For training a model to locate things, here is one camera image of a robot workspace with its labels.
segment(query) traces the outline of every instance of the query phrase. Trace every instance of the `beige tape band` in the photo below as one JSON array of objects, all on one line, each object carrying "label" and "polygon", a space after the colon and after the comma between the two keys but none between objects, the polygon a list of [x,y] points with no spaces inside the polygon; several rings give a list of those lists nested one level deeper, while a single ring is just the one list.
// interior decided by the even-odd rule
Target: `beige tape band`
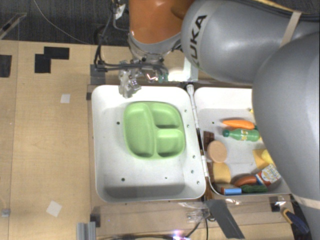
[{"label": "beige tape band", "polygon": [[301,205],[320,210],[320,200],[313,200],[292,194],[294,199]]},{"label": "beige tape band", "polygon": [[300,16],[301,16],[302,12],[295,10],[292,15],[291,18],[289,20],[288,26],[286,27],[286,30],[284,32],[280,47],[286,45],[287,43],[289,43],[292,39],[292,36],[294,35],[294,32],[296,30],[296,27],[298,25]]}]

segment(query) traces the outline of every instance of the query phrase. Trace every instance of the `thin white wire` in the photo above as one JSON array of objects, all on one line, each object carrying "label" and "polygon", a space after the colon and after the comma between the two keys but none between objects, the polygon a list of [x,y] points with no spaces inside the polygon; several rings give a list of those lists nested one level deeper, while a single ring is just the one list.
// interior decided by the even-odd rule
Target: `thin white wire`
[{"label": "thin white wire", "polygon": [[42,12],[42,10],[40,9],[38,3],[36,2],[36,0],[33,0],[35,6],[37,7],[37,9],[39,10],[40,14],[42,15],[42,17],[49,23],[51,24],[52,26],[54,26],[57,30],[61,31],[62,33],[64,33],[65,35],[67,35],[68,37],[71,37],[72,39],[82,43],[82,44],[86,44],[86,45],[90,45],[90,43],[88,42],[84,42],[84,41],[81,41],[77,38],[75,38],[74,36],[68,34],[67,32],[65,32],[64,30],[62,30],[60,27],[58,27],[57,25],[53,24],[50,20],[48,20],[48,18],[44,15],[44,13]]}]

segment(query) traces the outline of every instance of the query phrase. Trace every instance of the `green plate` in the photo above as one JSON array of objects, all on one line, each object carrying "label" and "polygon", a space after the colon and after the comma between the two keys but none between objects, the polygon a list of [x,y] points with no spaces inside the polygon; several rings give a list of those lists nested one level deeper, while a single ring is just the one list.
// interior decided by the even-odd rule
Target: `green plate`
[{"label": "green plate", "polygon": [[129,152],[141,159],[180,155],[186,147],[179,111],[163,102],[134,102],[123,117],[124,139]]}]

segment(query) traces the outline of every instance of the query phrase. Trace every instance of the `bottle cap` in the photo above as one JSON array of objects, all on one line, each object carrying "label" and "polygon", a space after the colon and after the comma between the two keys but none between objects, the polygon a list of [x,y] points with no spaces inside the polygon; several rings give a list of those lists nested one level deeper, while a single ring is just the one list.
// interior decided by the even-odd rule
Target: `bottle cap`
[{"label": "bottle cap", "polygon": [[223,130],[222,135],[223,135],[223,137],[228,137],[229,133],[230,133],[229,130]]}]

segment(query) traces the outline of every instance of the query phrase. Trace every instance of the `green pickle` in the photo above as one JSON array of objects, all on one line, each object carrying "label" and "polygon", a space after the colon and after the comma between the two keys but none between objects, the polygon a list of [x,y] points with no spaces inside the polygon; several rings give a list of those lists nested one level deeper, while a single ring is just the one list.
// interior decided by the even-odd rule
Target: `green pickle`
[{"label": "green pickle", "polygon": [[224,137],[231,137],[238,141],[250,141],[256,142],[260,138],[260,134],[257,130],[248,129],[235,129],[235,130],[223,130],[222,135]]}]

